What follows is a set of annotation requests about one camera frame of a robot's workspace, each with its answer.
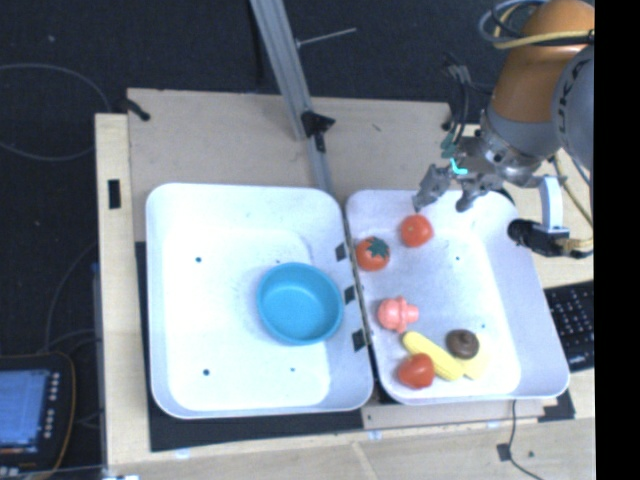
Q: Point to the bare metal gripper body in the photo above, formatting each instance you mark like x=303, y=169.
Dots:
x=495, y=168

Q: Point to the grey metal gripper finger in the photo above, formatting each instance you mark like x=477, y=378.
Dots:
x=472, y=194
x=434, y=183

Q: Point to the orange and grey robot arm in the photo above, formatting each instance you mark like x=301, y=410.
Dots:
x=530, y=78

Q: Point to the plain red tomato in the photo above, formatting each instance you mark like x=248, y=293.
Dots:
x=416, y=230

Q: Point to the white plastic tray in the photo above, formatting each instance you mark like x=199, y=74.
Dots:
x=210, y=318
x=450, y=278

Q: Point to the red tomato with green stem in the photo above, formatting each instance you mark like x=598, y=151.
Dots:
x=371, y=258

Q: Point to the pink round toy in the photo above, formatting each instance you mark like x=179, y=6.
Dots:
x=395, y=314

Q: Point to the brown doughnut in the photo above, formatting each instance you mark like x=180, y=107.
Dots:
x=462, y=344

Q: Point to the black keyboard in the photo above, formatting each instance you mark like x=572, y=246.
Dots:
x=572, y=323

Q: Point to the yellow corn cob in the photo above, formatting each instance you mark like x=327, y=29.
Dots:
x=432, y=355

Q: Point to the yellow flat piece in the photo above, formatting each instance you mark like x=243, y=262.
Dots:
x=477, y=365

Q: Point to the blue bowl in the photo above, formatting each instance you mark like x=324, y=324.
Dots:
x=300, y=305

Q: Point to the red toy apple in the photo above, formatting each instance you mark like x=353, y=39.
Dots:
x=416, y=370

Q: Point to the pale wood board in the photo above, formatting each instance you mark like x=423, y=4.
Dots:
x=225, y=138

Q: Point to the black cylinder on white bracket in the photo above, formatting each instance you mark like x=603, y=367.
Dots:
x=542, y=238

